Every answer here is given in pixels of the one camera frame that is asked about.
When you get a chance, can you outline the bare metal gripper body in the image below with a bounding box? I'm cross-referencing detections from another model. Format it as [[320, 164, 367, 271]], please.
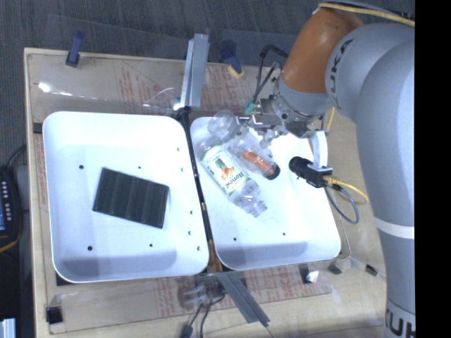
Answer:
[[253, 95, 321, 139]]

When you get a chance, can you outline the clear crumpled plastic bottle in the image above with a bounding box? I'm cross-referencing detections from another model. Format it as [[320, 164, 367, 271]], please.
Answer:
[[206, 108, 247, 137]]

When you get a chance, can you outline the clear bottle black cap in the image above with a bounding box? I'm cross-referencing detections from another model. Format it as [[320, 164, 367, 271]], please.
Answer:
[[228, 136, 282, 181]]

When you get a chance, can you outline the clear bottle green orange label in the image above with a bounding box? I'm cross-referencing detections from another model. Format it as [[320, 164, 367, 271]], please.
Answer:
[[197, 139, 268, 219]]

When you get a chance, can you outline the white plastic tray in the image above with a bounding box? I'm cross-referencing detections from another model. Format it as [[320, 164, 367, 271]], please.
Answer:
[[189, 115, 342, 272], [42, 110, 211, 284]]

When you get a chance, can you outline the brown cardboard board red print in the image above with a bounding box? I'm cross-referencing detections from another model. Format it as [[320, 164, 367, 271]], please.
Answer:
[[30, 54, 350, 330]]

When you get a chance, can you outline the black ribbed rectangular panel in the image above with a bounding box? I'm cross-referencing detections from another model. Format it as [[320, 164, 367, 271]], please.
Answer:
[[92, 167, 171, 230]]

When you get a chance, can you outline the black cylinder on white bracket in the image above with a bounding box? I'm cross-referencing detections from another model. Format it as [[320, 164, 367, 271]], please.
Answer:
[[288, 129, 334, 189]]

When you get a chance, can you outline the black block with thin wires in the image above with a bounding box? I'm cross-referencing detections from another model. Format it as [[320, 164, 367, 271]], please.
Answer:
[[195, 275, 226, 297]]

